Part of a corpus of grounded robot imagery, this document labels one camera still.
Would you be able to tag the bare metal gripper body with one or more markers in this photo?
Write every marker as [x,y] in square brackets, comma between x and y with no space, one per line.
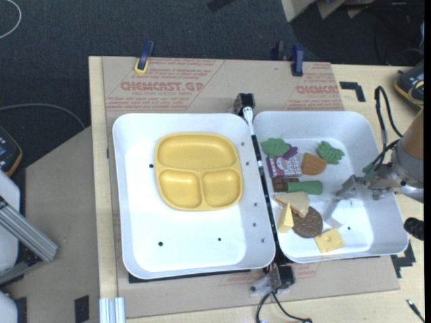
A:
[384,182]

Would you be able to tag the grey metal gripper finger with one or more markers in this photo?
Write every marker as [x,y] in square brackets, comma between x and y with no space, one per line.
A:
[342,192]
[353,181]

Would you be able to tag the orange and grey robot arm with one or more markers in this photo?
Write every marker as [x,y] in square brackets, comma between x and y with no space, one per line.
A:
[413,140]

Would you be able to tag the green toy leaf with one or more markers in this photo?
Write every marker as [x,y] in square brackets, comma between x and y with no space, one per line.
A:
[330,152]

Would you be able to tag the green toy cylinder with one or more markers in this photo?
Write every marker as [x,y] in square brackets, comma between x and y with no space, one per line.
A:
[304,187]

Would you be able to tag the orange toy waffle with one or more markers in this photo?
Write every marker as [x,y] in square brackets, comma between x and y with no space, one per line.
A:
[312,164]

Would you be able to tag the white plastic tray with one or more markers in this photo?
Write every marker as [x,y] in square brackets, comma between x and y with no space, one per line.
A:
[367,227]
[188,234]

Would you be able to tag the toy sandwich triangle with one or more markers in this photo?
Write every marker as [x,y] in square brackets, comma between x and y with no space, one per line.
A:
[296,201]

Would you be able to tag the brown round toy biscuit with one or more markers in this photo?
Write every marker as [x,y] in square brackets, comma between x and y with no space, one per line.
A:
[309,226]

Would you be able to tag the yellow toy cheese slice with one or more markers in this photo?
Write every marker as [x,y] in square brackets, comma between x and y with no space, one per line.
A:
[330,241]

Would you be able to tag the yellow toy cheese wedge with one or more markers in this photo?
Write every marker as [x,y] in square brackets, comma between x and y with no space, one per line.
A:
[285,220]

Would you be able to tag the pink and purple carton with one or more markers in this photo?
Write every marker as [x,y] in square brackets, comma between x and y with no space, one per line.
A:
[284,166]

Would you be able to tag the brown toy chocolate bar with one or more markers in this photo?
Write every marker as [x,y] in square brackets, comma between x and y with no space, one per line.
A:
[279,184]

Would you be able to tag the purple toy grapes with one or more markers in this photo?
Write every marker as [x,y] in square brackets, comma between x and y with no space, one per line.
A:
[292,151]

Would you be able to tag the green toy broccoli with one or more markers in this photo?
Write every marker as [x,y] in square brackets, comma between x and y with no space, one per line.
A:
[273,147]

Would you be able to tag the thin black and white rod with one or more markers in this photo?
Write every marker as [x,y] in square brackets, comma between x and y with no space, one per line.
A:
[260,165]

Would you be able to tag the yellow divided plate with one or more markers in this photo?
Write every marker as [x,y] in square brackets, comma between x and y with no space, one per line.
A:
[197,160]

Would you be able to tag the brown cardboard board red print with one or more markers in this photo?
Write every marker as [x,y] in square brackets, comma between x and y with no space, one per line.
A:
[208,79]

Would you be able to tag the black cylinder on white bracket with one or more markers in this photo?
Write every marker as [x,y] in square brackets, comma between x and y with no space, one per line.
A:
[415,227]

